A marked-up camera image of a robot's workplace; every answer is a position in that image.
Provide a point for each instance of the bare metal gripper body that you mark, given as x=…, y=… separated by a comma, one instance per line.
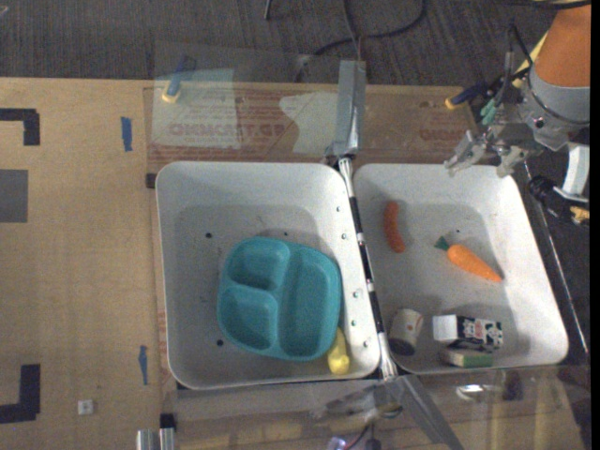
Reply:
x=515, y=135

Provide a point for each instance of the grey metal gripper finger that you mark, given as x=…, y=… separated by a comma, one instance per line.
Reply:
x=511, y=158
x=466, y=154

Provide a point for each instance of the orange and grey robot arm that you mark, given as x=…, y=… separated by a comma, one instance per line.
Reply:
x=565, y=45

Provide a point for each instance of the brown cardboard board, red print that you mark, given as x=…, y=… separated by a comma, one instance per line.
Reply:
x=403, y=124

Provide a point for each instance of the orange sausage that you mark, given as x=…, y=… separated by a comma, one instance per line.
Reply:
x=394, y=228

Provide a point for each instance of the orange carrot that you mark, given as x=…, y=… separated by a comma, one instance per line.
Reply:
x=469, y=260

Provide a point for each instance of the white plastic tray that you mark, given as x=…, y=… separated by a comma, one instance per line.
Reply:
x=469, y=298
x=197, y=270

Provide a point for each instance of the white and black milk carton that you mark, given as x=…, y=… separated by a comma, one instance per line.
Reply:
x=473, y=330

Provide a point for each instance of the small white can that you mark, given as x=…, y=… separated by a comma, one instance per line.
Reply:
x=406, y=328

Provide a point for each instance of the green and white packet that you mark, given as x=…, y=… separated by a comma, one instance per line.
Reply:
x=466, y=358

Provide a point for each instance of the teal divided plate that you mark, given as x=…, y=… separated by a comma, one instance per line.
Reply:
x=304, y=307

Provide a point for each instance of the yellow banana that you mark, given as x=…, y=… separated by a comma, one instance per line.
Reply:
x=338, y=359

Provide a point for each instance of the black cylinder on white bracket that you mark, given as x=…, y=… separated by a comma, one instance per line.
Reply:
x=577, y=167

